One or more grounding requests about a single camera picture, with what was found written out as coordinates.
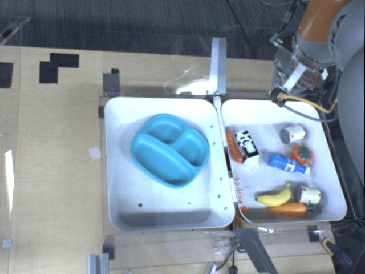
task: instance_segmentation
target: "white tray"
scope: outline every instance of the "white tray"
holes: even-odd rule
[[[308,104],[288,102],[287,105],[318,118],[316,110]],[[230,161],[233,177],[239,177],[243,186],[248,211],[242,215],[247,221],[267,224],[336,221],[344,218],[347,211],[346,201],[320,122],[305,119],[268,100],[228,100],[222,105],[222,114],[227,130],[250,132],[260,154],[259,167],[253,172],[233,160]],[[293,124],[304,126],[306,137],[298,142],[283,144],[279,132]],[[309,175],[269,167],[267,163],[270,153],[290,156],[293,147],[299,144],[305,144],[313,152]],[[315,212],[307,212],[301,217],[278,216],[268,213],[264,205],[255,201],[263,192],[283,189],[286,182],[291,182],[292,188],[304,185],[320,189],[322,198]]]
[[[197,177],[170,188],[132,160],[139,129],[157,114],[172,114],[199,131],[210,155]],[[200,99],[114,98],[105,107],[109,216],[122,231],[214,228],[230,224],[234,206],[215,108]]]

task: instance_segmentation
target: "bottle label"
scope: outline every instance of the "bottle label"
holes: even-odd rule
[[[291,159],[288,159],[288,162],[284,170],[293,172],[295,170],[295,162]]]

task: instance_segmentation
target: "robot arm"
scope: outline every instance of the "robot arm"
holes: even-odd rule
[[[324,112],[331,113],[338,101],[342,134],[363,184],[364,18],[365,0],[310,0],[291,46],[273,42],[278,51],[270,92],[281,106],[293,98],[321,101],[327,71],[335,69],[332,94],[337,97],[329,99],[332,106]]]

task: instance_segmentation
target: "blue bottle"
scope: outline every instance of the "blue bottle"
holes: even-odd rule
[[[301,166],[296,160],[288,158],[280,154],[272,153],[269,158],[269,166],[277,167],[283,171],[301,172],[302,174],[309,174],[310,167]]]

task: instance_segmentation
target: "white can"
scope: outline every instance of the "white can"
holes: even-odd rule
[[[280,140],[284,144],[302,140],[306,136],[306,131],[301,125],[293,125],[280,130]]]
[[[318,204],[321,200],[321,191],[318,188],[298,186],[294,192],[294,199],[300,203]]]

